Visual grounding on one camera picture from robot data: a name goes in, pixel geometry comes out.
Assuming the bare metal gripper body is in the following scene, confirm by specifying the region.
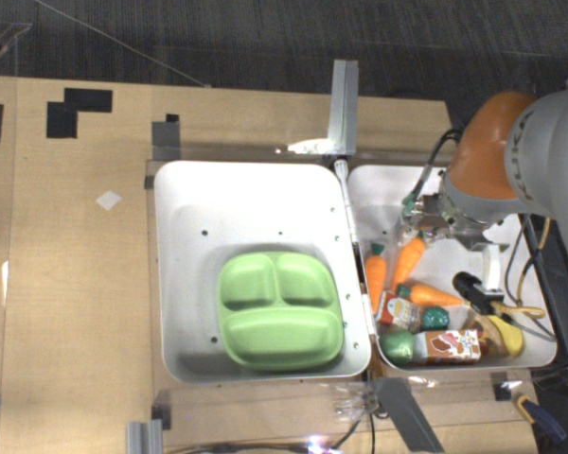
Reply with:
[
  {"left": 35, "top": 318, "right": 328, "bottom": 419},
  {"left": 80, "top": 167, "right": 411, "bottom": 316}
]
[{"left": 400, "top": 193, "right": 463, "bottom": 244}]

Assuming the orange carrot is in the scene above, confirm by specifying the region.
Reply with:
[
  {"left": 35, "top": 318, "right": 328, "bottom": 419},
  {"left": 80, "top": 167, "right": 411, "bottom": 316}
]
[
  {"left": 390, "top": 233, "right": 428, "bottom": 293},
  {"left": 396, "top": 282, "right": 466, "bottom": 308},
  {"left": 364, "top": 242, "right": 389, "bottom": 316}
]

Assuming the white plastic tray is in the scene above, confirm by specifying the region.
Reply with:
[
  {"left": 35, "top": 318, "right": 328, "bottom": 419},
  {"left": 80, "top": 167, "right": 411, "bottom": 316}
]
[
  {"left": 152, "top": 160, "right": 373, "bottom": 385},
  {"left": 347, "top": 164, "right": 559, "bottom": 373}
]

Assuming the red and orange juice carton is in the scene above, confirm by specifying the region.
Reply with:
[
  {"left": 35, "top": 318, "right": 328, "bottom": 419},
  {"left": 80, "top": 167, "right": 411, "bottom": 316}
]
[{"left": 374, "top": 290, "right": 425, "bottom": 333}]

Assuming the dark green broccoli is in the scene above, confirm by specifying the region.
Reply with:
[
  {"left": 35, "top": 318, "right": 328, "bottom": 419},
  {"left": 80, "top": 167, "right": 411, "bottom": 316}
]
[{"left": 420, "top": 306, "right": 452, "bottom": 333}]

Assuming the brown bread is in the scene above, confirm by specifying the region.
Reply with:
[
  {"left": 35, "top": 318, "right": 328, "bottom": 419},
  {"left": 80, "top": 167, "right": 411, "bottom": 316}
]
[{"left": 467, "top": 317, "right": 499, "bottom": 357}]

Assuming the orange and white carton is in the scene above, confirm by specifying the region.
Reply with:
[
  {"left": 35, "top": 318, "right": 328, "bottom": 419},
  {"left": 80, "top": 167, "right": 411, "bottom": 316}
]
[{"left": 412, "top": 328, "right": 483, "bottom": 366}]

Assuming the green apple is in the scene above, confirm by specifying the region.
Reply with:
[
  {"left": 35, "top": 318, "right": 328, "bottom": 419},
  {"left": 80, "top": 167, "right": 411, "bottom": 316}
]
[{"left": 379, "top": 329, "right": 416, "bottom": 367}]

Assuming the yellow banana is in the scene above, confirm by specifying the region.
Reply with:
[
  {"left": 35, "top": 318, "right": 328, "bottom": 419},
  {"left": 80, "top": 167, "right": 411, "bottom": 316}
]
[{"left": 485, "top": 314, "right": 524, "bottom": 358}]

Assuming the green divided plate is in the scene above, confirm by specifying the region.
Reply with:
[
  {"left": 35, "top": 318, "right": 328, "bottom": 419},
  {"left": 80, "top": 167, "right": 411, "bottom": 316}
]
[{"left": 216, "top": 251, "right": 346, "bottom": 372}]

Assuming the black cylinder on white bracket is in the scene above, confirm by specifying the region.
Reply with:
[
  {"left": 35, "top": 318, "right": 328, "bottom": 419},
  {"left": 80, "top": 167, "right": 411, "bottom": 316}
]
[{"left": 452, "top": 242, "right": 506, "bottom": 315}]

